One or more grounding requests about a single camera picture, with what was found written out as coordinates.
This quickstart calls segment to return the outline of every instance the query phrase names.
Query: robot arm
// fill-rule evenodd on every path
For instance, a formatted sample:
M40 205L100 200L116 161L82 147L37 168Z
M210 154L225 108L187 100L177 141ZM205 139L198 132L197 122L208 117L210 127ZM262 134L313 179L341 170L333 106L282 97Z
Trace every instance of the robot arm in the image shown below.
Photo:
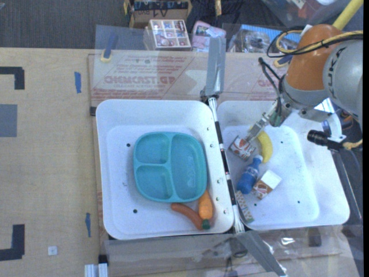
M293 57L286 75L278 79L278 98L250 129L245 140L256 138L268 124L280 126L292 110L297 110L302 118L329 124L331 135L311 131L309 141L334 151L345 147L346 137L338 116L315 107L330 98L352 114L363 130L363 32L343 33L332 25L316 25L305 31L297 50L284 50L284 53ZM267 64L259 62L265 71Z

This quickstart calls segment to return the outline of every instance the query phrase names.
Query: yellow cable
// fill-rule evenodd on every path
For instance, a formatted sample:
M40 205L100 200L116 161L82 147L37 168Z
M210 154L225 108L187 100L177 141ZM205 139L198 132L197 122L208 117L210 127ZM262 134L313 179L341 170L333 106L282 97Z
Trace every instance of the yellow cable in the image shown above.
M360 146L363 143L363 139L359 140L356 143L350 143L350 142L346 142L343 143L343 147L347 150L351 150L352 148L357 148L358 146Z
M337 29L342 30L353 15L359 10L359 8L364 3L364 0L351 0L349 4L347 4L346 8L340 14L340 16L335 20L333 26Z
M290 53L295 53L297 51L297 49L284 49L283 47L280 46L280 41L283 39L283 37L287 36L290 33L301 33L302 30L292 30L292 31L287 31L282 33L276 40L276 47L278 48L279 51L281 51L284 54L290 54ZM309 44L308 46L304 46L300 49L298 49L299 52L308 52L308 51L312 51L313 49L322 47L324 45L327 45L328 43L337 40L337 39L342 39L345 37L349 37L352 35L364 35L364 31L352 31L352 32L346 32L346 33L342 33L339 34L337 36L333 36L331 38L319 41L319 42L315 42L313 44Z

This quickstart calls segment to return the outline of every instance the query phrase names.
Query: food box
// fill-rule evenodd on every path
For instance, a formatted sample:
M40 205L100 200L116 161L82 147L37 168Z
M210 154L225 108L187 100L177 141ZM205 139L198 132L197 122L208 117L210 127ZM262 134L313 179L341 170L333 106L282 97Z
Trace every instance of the food box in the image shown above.
M125 0L125 16L130 28L145 28L152 19L187 20L191 0Z
M253 186L251 193L260 200L273 191L281 182L281 178L272 170L268 169Z
M191 50L184 20L150 20L144 44L148 50Z
M196 51L209 52L210 38L225 38L226 31L213 27L203 21L197 21L192 29L192 46Z

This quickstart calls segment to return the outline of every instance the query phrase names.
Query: cardboard box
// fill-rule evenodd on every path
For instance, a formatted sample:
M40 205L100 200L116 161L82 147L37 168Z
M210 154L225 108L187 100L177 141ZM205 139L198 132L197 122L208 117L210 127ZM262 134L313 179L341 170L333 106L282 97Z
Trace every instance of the cardboard box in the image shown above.
M187 20L191 0L125 0L124 11L130 28L145 28L149 20Z
M262 0L286 27L324 23L340 14L351 0Z

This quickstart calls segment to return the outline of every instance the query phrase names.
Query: toy banana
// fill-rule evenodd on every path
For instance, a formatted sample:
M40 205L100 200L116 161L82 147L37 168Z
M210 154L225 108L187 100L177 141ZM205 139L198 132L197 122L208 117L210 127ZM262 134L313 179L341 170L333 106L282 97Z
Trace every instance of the toy banana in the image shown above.
M272 141L265 131L262 131L258 135L258 141L261 144L261 156L263 157L263 163L266 163L269 161L273 154Z

